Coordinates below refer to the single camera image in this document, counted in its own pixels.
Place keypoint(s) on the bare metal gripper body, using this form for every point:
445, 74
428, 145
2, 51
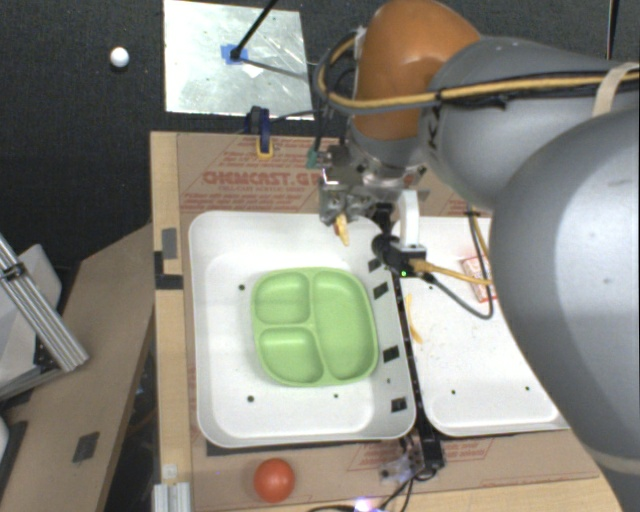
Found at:
385, 179

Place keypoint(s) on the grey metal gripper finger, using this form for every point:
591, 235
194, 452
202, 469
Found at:
361, 207
332, 205

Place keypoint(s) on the yellow toy french fry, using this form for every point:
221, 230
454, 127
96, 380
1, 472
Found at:
344, 234
413, 325

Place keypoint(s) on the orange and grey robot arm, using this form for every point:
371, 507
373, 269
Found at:
550, 200

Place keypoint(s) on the brown cardboard board red print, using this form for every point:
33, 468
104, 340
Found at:
250, 177

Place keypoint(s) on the green divided plate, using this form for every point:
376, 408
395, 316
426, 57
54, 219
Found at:
340, 325

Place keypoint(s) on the red and white carton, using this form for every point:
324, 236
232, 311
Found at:
475, 275

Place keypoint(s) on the white plastic tray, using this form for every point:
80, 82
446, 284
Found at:
465, 365
225, 325

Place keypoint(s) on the white ball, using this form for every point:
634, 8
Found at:
119, 56

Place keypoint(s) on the red-orange ball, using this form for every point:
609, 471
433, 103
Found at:
274, 480

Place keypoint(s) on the black cylinder on white bracket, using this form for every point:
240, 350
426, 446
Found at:
407, 220

